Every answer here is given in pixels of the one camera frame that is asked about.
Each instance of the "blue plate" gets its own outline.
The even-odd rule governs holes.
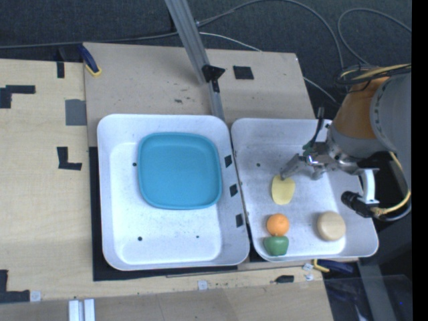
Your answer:
[[[138,182],[150,205],[201,209],[221,196],[221,168],[215,145],[204,136],[161,132],[138,147]]]

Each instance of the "white tray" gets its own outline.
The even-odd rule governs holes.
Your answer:
[[[159,209],[140,194],[138,144],[156,132],[187,132],[217,147],[222,194],[208,208]],[[97,128],[102,249],[118,270],[236,265],[249,253],[230,133],[214,116],[111,114]]]
[[[255,250],[268,261],[294,261],[315,258],[368,257],[379,241],[372,219],[365,219],[342,204],[344,191],[361,192],[357,176],[342,171],[324,174],[318,181],[310,179],[312,168],[294,175],[296,191],[287,205],[272,200],[271,182],[284,165],[314,135],[317,120],[253,119],[237,120],[231,128],[235,160],[251,236]],[[323,129],[318,140],[323,141]],[[342,215],[346,234],[338,241],[324,241],[316,230],[316,220],[325,211]],[[265,228],[268,217],[283,213],[290,220],[286,236],[290,240],[287,254],[270,256],[263,239],[270,236]]]

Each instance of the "yellow clip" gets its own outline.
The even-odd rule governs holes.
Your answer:
[[[98,71],[97,71],[97,72],[94,72],[88,64],[86,64],[85,68],[86,68],[86,69],[90,72],[90,74],[91,74],[92,76],[94,76],[95,78],[97,78],[97,77],[98,77],[99,75],[101,75],[101,73],[102,73],[102,70],[101,70],[101,68],[100,68],[99,66],[97,66],[97,68],[98,68]]]
[[[325,273],[330,272],[330,269],[328,269],[327,267],[318,265],[318,259],[314,259],[314,269]]]

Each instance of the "robotic hand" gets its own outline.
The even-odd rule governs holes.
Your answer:
[[[363,195],[344,192],[342,202],[363,217],[376,217],[394,221],[410,212],[410,204],[399,217],[388,213],[406,205],[411,190],[411,65],[358,70],[357,77],[344,80],[352,85],[333,122],[328,125],[324,142],[316,138],[324,125],[319,116],[314,137],[303,146],[303,154],[295,154],[281,171],[285,179],[313,167],[312,179],[320,179],[326,171],[340,169],[358,175],[362,181]],[[377,168],[362,165],[378,152],[389,152],[401,167],[408,193],[402,203],[390,208],[379,208],[375,199],[375,172]]]

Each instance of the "orange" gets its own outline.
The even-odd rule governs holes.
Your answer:
[[[267,219],[266,228],[274,237],[282,237],[290,229],[290,220],[284,214],[276,213]]]

